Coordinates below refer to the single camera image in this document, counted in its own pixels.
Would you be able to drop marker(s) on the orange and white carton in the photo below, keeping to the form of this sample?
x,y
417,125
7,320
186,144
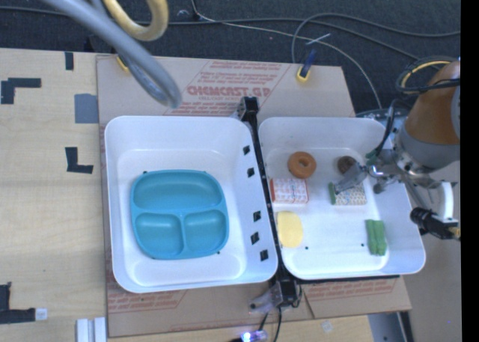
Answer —
x,y
289,191

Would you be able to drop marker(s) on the blue divided plate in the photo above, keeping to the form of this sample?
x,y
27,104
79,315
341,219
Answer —
x,y
179,213

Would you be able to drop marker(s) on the brown biscuit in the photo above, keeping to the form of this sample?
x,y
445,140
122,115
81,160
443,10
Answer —
x,y
344,164

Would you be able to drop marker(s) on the white plastic tray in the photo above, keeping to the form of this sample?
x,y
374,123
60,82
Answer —
x,y
337,243
179,138

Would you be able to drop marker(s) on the yellow oval toy food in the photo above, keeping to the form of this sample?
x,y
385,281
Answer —
x,y
289,229

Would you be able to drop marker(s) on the orange doughnut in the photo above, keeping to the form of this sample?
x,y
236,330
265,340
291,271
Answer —
x,y
295,170

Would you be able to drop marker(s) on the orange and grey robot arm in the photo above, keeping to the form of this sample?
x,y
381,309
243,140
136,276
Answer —
x,y
434,116

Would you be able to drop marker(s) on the white patterned packet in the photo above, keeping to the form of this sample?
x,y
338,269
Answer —
x,y
355,196

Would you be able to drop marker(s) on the black cylinder on white bracket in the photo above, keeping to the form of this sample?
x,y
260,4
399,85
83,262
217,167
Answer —
x,y
434,220

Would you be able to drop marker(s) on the brown cardboard board red print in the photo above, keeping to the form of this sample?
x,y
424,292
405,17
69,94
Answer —
x,y
209,82

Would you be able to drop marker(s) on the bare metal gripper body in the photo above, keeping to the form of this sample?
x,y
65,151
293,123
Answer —
x,y
396,168

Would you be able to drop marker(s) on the green toy beans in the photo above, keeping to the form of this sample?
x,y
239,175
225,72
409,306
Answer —
x,y
376,237

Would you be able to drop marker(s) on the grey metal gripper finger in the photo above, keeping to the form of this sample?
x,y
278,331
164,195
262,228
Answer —
x,y
379,186
351,179

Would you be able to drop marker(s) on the small green stick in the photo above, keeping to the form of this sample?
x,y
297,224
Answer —
x,y
332,194

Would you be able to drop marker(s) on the thin black rod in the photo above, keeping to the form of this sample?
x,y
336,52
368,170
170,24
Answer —
x,y
266,187

